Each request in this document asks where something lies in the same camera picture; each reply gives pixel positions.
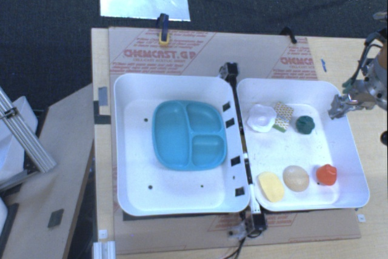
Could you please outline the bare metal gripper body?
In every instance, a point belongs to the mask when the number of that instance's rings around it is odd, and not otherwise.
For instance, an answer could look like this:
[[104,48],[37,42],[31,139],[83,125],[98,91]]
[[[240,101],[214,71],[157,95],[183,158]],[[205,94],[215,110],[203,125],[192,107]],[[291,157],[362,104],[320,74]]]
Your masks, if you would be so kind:
[[348,91],[353,110],[370,110],[375,106],[387,110],[387,79],[365,77],[356,80]]

